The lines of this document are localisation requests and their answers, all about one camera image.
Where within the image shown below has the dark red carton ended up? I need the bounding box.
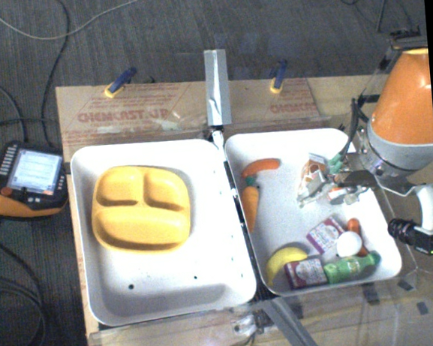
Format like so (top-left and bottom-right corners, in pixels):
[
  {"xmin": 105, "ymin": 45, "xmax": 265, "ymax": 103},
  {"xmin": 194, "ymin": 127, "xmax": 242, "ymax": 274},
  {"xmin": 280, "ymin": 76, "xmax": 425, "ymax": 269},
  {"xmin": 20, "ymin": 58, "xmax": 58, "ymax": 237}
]
[{"xmin": 283, "ymin": 257, "xmax": 329, "ymax": 291}]

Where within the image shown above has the yellow banana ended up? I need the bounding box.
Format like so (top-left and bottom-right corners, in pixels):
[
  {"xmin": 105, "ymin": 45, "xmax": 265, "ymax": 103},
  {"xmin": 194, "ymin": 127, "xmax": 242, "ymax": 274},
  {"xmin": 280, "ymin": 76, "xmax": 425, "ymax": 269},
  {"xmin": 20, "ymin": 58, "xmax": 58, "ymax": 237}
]
[{"xmin": 263, "ymin": 245, "xmax": 311, "ymax": 287}]

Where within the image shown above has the white plastic tray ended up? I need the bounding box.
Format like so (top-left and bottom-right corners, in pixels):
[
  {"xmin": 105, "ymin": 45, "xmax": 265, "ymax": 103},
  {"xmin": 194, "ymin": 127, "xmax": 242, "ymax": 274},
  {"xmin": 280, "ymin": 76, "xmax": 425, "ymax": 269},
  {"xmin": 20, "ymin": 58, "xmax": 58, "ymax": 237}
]
[
  {"xmin": 68, "ymin": 131, "xmax": 260, "ymax": 330},
  {"xmin": 222, "ymin": 119, "xmax": 405, "ymax": 302}
]

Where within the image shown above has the black cylinder on white bracket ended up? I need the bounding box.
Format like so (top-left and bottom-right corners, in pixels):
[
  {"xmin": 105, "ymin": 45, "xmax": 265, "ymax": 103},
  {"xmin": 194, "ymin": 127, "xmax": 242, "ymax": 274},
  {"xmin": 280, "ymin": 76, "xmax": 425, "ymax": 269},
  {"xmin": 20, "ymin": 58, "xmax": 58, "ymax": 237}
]
[{"xmin": 383, "ymin": 183, "xmax": 433, "ymax": 260}]

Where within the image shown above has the orange sausage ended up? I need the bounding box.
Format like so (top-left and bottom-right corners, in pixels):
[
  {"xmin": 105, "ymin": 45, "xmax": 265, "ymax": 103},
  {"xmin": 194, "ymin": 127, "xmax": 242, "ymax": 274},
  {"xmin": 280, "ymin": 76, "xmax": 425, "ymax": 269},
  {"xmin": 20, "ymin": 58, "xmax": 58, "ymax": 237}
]
[
  {"xmin": 239, "ymin": 157, "xmax": 282, "ymax": 180},
  {"xmin": 346, "ymin": 216, "xmax": 370, "ymax": 259}
]

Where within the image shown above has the yellow divided plate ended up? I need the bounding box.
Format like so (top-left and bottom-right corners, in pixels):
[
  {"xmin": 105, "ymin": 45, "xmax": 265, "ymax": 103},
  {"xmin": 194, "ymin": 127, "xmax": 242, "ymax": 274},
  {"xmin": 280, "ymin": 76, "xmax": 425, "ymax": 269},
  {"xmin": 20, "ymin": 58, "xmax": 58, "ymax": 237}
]
[{"xmin": 86, "ymin": 159, "xmax": 195, "ymax": 260}]

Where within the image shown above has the green bottle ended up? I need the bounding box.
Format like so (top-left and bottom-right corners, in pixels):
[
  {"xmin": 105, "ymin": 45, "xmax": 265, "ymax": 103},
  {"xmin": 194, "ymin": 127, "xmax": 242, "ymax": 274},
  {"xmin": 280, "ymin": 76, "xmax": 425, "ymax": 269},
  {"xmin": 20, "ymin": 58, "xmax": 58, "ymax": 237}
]
[{"xmin": 322, "ymin": 251, "xmax": 384, "ymax": 285}]

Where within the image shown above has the white egg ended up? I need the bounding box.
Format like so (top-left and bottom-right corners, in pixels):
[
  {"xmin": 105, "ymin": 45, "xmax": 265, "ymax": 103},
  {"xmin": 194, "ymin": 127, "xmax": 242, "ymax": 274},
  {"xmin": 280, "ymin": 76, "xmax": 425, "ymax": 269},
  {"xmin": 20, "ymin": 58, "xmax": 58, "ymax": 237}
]
[{"xmin": 334, "ymin": 230, "xmax": 365, "ymax": 259}]

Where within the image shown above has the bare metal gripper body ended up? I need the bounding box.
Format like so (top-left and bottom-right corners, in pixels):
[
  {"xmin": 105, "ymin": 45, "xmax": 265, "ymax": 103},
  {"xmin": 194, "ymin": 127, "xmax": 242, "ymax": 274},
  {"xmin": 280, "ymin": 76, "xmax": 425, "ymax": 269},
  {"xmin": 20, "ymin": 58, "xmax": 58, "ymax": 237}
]
[{"xmin": 338, "ymin": 162, "xmax": 433, "ymax": 201}]

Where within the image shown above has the orange and white carton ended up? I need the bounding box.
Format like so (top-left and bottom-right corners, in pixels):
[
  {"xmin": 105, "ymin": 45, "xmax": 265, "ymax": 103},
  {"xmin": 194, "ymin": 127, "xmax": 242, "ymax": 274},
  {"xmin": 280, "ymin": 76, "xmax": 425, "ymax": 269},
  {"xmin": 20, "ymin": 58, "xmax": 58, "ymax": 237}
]
[{"xmin": 293, "ymin": 150, "xmax": 336, "ymax": 209}]

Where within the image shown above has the pink packet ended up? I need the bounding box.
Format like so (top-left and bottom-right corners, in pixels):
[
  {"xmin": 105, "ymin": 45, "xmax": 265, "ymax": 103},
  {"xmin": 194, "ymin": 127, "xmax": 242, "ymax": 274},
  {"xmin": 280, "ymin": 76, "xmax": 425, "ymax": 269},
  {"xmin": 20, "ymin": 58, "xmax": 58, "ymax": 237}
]
[{"xmin": 304, "ymin": 215, "xmax": 347, "ymax": 257}]

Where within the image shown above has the orange carrot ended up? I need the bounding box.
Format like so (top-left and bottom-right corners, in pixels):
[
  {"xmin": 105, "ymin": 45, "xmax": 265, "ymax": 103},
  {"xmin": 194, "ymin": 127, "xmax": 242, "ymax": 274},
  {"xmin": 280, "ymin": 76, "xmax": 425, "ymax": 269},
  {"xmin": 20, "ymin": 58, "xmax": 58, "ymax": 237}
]
[{"xmin": 239, "ymin": 176, "xmax": 265, "ymax": 235}]

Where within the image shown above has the brown cardboard board red print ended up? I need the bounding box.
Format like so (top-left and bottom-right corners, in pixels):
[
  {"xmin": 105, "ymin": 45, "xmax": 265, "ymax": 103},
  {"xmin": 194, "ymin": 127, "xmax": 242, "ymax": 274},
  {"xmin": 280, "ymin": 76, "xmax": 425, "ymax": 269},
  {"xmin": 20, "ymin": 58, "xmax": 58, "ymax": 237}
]
[{"xmin": 55, "ymin": 54, "xmax": 433, "ymax": 346}]

